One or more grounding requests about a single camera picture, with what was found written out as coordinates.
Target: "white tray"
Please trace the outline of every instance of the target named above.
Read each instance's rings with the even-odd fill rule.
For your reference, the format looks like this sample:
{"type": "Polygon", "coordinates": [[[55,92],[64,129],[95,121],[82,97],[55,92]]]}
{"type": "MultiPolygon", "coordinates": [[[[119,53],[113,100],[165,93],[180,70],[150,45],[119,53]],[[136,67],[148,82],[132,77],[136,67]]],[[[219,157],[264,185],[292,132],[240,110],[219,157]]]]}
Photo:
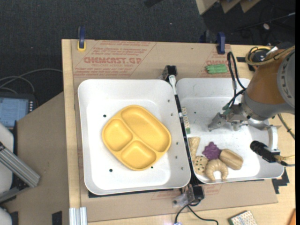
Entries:
{"type": "Polygon", "coordinates": [[[84,181],[96,195],[181,188],[191,176],[172,87],[161,80],[85,80],[78,88],[84,181]],[[170,131],[169,150],[144,171],[125,167],[105,147],[101,131],[128,105],[149,110],[170,131]]]}
{"type": "MultiPolygon", "coordinates": [[[[249,80],[241,79],[247,87],[249,80]]],[[[220,149],[230,149],[243,157],[244,163],[240,170],[229,168],[226,181],[221,180],[220,172],[215,172],[216,181],[206,176],[196,174],[203,183],[222,183],[245,180],[259,180],[280,177],[284,171],[278,163],[268,163],[250,149],[250,143],[258,140],[268,144],[267,131],[260,131],[251,126],[242,126],[234,131],[229,123],[224,127],[208,130],[215,115],[222,113],[222,107],[233,97],[232,80],[226,78],[184,78],[177,82],[177,93],[181,107],[187,108],[191,134],[188,137],[201,138],[197,155],[203,155],[205,146],[214,142],[220,149]]]]}

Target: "yellow plate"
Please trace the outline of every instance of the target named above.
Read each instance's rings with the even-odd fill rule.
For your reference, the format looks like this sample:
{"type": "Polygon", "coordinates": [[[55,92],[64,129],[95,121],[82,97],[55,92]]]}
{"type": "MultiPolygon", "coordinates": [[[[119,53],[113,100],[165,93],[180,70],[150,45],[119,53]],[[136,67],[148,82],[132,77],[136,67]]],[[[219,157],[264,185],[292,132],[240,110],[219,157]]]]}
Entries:
{"type": "Polygon", "coordinates": [[[152,166],[168,151],[171,134],[148,110],[130,105],[105,124],[102,140],[120,162],[140,171],[152,166]]]}

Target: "blue clamp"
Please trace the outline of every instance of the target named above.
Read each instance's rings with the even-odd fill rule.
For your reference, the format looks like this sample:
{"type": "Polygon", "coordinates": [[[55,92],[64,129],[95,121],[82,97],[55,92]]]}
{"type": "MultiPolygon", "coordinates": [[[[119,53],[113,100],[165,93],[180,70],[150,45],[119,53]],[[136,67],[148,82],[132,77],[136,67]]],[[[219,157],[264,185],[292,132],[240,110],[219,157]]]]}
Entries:
{"type": "Polygon", "coordinates": [[[218,54],[225,54],[225,34],[223,32],[217,33],[217,44],[218,54]]]}
{"type": "Polygon", "coordinates": [[[86,49],[86,43],[84,41],[85,37],[85,27],[78,27],[78,42],[77,42],[77,50],[80,52],[84,52],[86,49]]]}

